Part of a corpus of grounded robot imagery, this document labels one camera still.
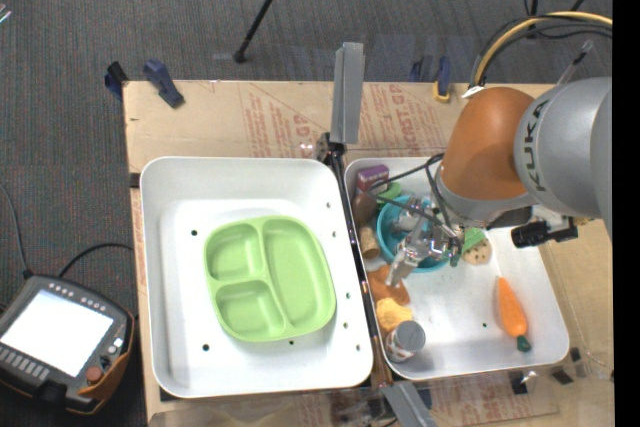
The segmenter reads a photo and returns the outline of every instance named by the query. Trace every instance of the tin can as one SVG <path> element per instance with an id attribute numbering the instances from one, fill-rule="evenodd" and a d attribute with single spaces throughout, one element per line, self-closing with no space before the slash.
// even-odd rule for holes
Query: tin can
<path id="1" fill-rule="evenodd" d="M 414 320 L 405 320 L 398 324 L 385 339 L 384 348 L 387 357 L 394 363 L 407 361 L 424 347 L 426 338 L 420 324 Z"/>

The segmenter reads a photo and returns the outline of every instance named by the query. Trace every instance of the orange carrot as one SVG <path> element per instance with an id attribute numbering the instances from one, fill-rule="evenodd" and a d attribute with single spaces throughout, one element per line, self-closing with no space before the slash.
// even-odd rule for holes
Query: orange carrot
<path id="1" fill-rule="evenodd" d="M 527 318 L 509 282 L 502 276 L 498 278 L 498 304 L 502 326 L 517 340 L 518 350 L 522 352 L 531 350 L 531 344 L 524 336 L 528 328 Z"/>

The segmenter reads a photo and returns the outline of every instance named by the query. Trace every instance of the table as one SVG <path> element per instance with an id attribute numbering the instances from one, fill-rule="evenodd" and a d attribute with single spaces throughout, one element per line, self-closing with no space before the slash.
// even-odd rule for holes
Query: table
<path id="1" fill-rule="evenodd" d="M 357 409 L 359 390 L 261 396 L 255 400 L 163 400 L 150 361 L 139 174 L 166 155 L 309 158 L 331 123 L 330 82 L 175 81 L 185 103 L 172 109 L 150 82 L 123 85 L 127 155 L 132 177 L 145 405 L 152 426 L 330 426 L 336 401 Z M 503 86 L 492 84 L 488 87 Z M 549 84 L 509 84 L 538 96 Z M 436 102 L 430 83 L 365 83 L 360 137 L 347 162 L 369 156 L 409 157 L 446 148 L 466 100 L 454 84 L 449 103 Z M 496 376 L 429 383 L 432 415 L 441 427 L 490 424 L 554 427 L 613 425 L 612 246 L 601 221 L 580 227 L 578 239 L 540 247 L 556 292 L 571 347 L 561 366 L 540 369 L 526 396 L 502 395 Z"/>

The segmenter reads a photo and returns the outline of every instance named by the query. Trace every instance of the green plate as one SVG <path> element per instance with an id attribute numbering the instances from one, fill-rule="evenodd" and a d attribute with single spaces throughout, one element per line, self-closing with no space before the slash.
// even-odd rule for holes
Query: green plate
<path id="1" fill-rule="evenodd" d="M 336 296 L 315 234 L 272 215 L 214 230 L 204 246 L 209 295 L 218 320 L 249 342 L 311 333 L 333 317 Z"/>

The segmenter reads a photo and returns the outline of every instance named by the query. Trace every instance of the control panel screen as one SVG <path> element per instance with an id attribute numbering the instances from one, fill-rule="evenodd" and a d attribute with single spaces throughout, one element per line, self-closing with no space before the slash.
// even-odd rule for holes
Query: control panel screen
<path id="1" fill-rule="evenodd" d="M 40 290 L 0 342 L 77 377 L 111 324 L 98 311 Z"/>

